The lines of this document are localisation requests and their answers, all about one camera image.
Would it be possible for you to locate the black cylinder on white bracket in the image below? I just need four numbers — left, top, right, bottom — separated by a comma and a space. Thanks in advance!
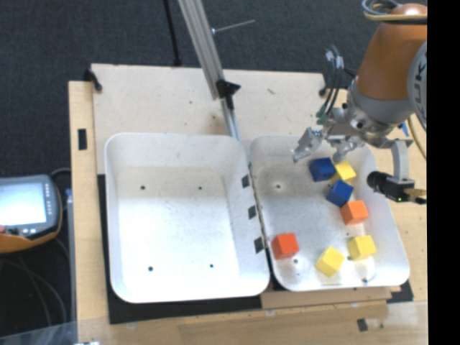
366, 137, 417, 203

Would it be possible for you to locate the yellow cube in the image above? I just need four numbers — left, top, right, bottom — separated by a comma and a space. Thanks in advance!
331, 160, 358, 185
314, 245, 346, 278
346, 234, 378, 262

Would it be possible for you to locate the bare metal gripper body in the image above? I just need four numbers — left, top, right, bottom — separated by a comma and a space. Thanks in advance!
321, 106, 395, 148

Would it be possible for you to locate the blue cube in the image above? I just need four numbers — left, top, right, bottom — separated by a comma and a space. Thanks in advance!
326, 179, 355, 208
308, 157, 337, 183

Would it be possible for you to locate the white plastic tray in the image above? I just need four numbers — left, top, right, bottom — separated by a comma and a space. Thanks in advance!
247, 134, 412, 293
103, 132, 272, 305

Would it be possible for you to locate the pale wood board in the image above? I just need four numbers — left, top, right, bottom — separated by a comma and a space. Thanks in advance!
90, 63, 402, 311

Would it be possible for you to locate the orange cube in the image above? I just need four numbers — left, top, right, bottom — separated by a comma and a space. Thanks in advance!
270, 232, 300, 260
339, 199, 370, 226

